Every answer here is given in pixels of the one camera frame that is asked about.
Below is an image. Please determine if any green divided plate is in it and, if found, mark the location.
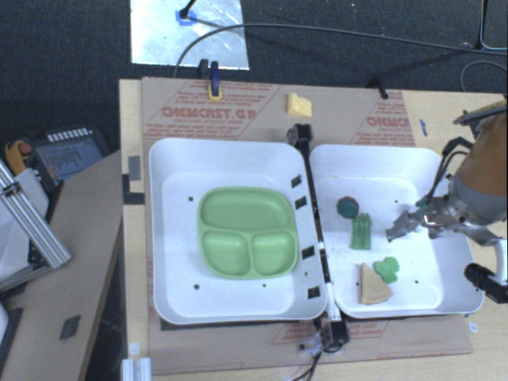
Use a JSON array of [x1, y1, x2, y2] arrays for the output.
[[197, 187, 300, 281]]

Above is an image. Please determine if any green ridged toy vegetable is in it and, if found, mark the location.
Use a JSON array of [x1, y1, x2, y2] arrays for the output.
[[349, 212, 373, 252]]

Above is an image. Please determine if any green broccoli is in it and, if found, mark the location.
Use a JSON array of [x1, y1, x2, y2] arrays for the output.
[[372, 256, 401, 286]]

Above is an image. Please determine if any brown cardboard board red print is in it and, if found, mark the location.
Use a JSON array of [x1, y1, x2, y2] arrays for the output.
[[140, 76, 474, 375]]

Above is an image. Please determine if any dark green and red round toy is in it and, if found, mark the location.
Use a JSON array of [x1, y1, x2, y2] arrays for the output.
[[337, 195, 360, 219]]

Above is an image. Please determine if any thin black and white rod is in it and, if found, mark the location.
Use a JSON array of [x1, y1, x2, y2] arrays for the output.
[[298, 135, 339, 321]]

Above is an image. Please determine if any white plastic tray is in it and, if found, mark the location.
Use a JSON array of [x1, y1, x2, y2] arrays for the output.
[[148, 137, 329, 325], [309, 144, 486, 319]]

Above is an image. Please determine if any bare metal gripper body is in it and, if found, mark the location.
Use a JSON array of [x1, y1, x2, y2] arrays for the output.
[[414, 195, 502, 247]]

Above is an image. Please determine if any black cylinder on white bracket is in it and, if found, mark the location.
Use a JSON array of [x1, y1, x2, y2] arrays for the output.
[[464, 238, 508, 305]]

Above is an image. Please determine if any yellow cheese wedge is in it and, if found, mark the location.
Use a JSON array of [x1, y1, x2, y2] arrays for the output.
[[286, 92, 314, 117]]

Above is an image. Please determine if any tan pizza slice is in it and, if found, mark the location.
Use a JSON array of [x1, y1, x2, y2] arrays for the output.
[[358, 262, 394, 306]]

